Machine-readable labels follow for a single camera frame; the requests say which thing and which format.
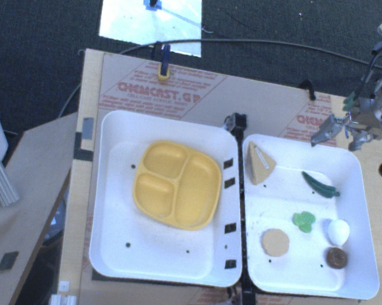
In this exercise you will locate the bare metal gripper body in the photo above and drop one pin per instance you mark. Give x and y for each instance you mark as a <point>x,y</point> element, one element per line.
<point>373,120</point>

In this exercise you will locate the dark green pepper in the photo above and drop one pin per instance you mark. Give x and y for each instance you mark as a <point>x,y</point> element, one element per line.
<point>319,184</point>

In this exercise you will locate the tan round biscuit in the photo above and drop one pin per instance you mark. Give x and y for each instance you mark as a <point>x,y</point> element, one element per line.
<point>274,242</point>

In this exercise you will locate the brown doughnut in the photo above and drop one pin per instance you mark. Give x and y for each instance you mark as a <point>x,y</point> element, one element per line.
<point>336,258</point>

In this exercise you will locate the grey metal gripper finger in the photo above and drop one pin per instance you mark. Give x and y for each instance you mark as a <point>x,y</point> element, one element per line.
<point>358,141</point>
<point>325,131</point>

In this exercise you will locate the brown cardboard board red print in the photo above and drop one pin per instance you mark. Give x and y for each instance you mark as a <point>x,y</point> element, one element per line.
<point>199,96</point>

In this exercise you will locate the yellow divided plate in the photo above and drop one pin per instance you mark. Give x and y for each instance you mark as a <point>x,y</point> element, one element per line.
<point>192,191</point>

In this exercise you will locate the white egg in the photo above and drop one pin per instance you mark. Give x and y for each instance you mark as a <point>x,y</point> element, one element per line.
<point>339,232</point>

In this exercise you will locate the tan bread wedge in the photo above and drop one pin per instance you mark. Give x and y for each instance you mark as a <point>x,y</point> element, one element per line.
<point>258,165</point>

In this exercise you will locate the light green broccoli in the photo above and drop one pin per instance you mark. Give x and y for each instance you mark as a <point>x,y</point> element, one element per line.
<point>303,221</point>

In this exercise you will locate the thin black rod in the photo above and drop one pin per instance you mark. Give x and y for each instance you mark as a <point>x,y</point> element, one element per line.
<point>242,198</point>

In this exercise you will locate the white plastic tray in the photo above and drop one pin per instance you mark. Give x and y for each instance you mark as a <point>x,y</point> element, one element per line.
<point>162,250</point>
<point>300,274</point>

